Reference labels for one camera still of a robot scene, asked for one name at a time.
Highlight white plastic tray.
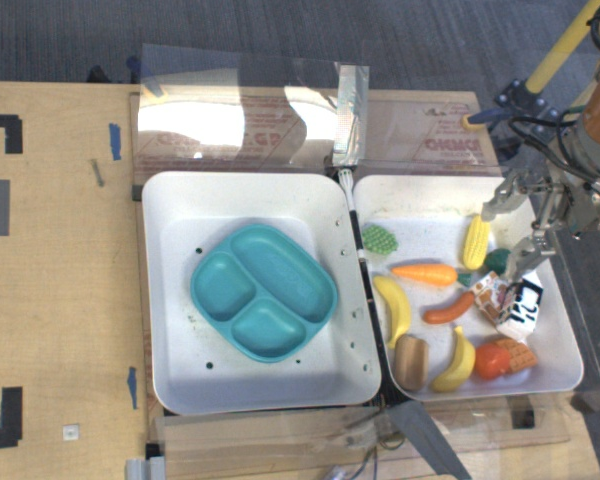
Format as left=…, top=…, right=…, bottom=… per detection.
left=140, top=170, right=383, bottom=416
left=352, top=173, right=585, bottom=403

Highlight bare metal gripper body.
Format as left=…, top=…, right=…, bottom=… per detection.
left=529, top=166, right=600, bottom=235

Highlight orange sausage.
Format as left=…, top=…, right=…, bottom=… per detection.
left=422, top=290, right=477, bottom=326

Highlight orange waffle biscuit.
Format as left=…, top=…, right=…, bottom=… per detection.
left=494, top=336, right=539, bottom=375

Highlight dark green broccoli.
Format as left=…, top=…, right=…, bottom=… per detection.
left=483, top=247, right=513, bottom=276

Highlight yellow banana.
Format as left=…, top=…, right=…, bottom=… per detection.
left=431, top=325, right=477, bottom=394
left=372, top=274, right=413, bottom=351

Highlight green grapes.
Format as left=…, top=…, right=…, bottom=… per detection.
left=361, top=224, right=400, bottom=257

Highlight orange carrot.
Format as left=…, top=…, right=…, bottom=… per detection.
left=390, top=262, right=474, bottom=289

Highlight teal divided plate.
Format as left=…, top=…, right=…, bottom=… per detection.
left=189, top=223, right=340, bottom=364

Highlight small colourful carton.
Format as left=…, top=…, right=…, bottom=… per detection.
left=470, top=270, right=511, bottom=326

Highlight white carton with black print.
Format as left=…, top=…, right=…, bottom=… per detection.
left=494, top=269, right=546, bottom=342

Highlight yellow corn cob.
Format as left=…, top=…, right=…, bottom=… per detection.
left=462, top=213, right=492, bottom=272

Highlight red tomato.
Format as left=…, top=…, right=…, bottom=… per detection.
left=473, top=342, right=513, bottom=382

